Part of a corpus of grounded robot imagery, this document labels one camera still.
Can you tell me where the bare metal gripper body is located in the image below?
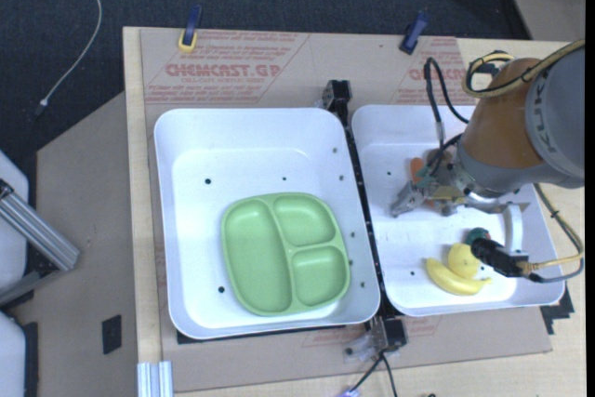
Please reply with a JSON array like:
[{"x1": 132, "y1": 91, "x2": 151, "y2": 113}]
[{"x1": 419, "y1": 161, "x2": 511, "y2": 217}]

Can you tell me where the orange carrot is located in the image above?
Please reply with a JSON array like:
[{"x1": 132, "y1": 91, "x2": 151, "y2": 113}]
[{"x1": 409, "y1": 156, "x2": 437, "y2": 207}]

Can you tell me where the thin black and white rod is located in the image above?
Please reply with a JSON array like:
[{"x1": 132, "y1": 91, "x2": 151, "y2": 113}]
[{"x1": 340, "y1": 100, "x2": 388, "y2": 323}]

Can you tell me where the white plastic tray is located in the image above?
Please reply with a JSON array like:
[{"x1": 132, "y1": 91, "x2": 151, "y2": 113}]
[
  {"x1": 350, "y1": 103, "x2": 567, "y2": 318},
  {"x1": 152, "y1": 107, "x2": 382, "y2": 339}
]

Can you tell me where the green and red toy food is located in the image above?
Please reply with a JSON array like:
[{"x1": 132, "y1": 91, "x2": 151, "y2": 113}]
[{"x1": 466, "y1": 227, "x2": 492, "y2": 247}]

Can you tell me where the yellow lemon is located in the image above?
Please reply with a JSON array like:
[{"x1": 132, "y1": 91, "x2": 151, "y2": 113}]
[{"x1": 447, "y1": 242, "x2": 482, "y2": 280}]

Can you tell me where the yellow banana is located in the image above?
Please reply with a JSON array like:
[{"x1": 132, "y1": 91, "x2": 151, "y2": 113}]
[{"x1": 425, "y1": 257, "x2": 494, "y2": 297}]

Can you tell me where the green divided plate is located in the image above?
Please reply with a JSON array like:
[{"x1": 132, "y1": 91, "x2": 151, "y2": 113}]
[{"x1": 220, "y1": 192, "x2": 351, "y2": 318}]

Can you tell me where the brown cardboard board, red print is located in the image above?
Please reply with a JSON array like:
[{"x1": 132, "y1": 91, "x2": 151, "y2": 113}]
[{"x1": 139, "y1": 27, "x2": 554, "y2": 394}]

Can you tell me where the black cylinder on white bracket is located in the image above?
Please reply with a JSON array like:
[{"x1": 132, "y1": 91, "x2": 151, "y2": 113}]
[{"x1": 470, "y1": 202, "x2": 532, "y2": 279}]

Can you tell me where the black block with thin wires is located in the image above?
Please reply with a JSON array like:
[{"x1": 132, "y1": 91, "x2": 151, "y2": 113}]
[
  {"x1": 366, "y1": 318, "x2": 409, "y2": 351},
  {"x1": 323, "y1": 78, "x2": 351, "y2": 112}
]

